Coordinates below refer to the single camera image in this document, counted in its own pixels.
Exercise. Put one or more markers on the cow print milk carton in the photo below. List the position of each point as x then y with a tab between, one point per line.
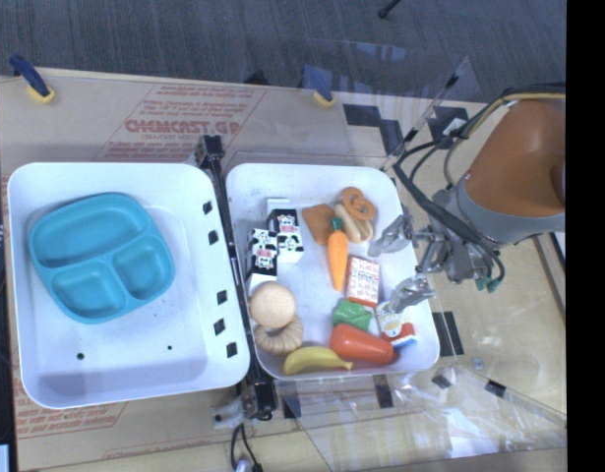
288	236
263	258

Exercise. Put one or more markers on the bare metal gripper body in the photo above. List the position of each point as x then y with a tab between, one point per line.
462	258

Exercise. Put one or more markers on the thin black rod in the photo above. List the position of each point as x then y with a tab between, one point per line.
230	249

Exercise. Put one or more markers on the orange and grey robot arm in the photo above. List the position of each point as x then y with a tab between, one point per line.
518	165

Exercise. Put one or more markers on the orange pretzel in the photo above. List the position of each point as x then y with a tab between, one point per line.
353	199

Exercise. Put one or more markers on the blue divided plate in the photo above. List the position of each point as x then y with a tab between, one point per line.
95	258

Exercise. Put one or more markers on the white plastic tray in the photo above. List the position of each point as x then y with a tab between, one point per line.
302	185
135	362

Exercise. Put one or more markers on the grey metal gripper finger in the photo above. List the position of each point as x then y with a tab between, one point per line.
393	236
411	292

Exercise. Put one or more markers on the brown toast slice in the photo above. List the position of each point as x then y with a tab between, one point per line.
318	221

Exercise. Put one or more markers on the red and white packet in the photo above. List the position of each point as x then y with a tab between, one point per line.
362	280

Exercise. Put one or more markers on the white carton with yellow print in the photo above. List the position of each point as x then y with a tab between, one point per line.
398	330

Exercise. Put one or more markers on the orange carrot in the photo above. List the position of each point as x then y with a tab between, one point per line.
338	258

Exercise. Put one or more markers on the beige doughnut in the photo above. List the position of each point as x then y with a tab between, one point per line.
282	342

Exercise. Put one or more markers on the yellow banana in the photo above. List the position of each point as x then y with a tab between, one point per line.
312	359

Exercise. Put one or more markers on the beige round bun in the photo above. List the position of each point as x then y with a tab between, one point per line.
272	304

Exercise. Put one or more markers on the green lettuce leaf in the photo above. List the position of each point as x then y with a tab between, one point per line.
351	315

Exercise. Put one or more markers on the brown cardboard board red print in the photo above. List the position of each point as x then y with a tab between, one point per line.
100	116

